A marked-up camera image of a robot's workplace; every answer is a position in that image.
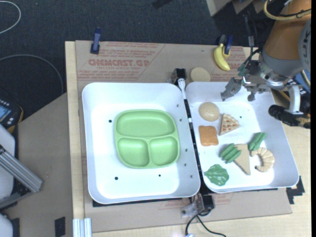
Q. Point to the beige croissant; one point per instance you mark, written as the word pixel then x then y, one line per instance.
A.
pixel 265 159

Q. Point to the tan triangular sandwich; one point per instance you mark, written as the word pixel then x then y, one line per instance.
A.
pixel 243 159

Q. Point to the green divided plate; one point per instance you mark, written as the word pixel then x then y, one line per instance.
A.
pixel 146 138

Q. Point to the brown cardboard board red print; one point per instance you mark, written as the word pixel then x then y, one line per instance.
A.
pixel 158 60

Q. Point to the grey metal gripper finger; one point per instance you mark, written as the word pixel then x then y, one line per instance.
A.
pixel 230 89
pixel 253 95

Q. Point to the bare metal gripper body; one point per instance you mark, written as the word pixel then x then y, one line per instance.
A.
pixel 256 79

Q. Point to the round beige bread bun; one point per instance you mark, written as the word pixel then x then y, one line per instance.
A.
pixel 209 111

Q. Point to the green lettuce leaf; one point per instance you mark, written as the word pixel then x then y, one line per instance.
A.
pixel 217 174

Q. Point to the round tan biscuit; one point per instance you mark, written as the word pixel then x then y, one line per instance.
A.
pixel 200 74

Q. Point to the black cylinder on white bracket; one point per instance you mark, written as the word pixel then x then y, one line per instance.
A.
pixel 288 110

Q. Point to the thin black and white rod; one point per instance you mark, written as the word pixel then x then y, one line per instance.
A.
pixel 189 118

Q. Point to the green bean pods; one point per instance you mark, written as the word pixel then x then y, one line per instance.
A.
pixel 256 140
pixel 230 153

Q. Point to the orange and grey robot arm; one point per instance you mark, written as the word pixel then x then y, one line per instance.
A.
pixel 284 41

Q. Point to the orange square toast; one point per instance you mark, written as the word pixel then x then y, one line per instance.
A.
pixel 208 135

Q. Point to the yellow banana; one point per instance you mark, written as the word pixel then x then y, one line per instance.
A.
pixel 221 58

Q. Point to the pizza slice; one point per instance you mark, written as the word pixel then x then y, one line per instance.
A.
pixel 228 124

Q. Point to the white plastic tray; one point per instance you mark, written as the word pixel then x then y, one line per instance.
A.
pixel 103 144
pixel 266 112

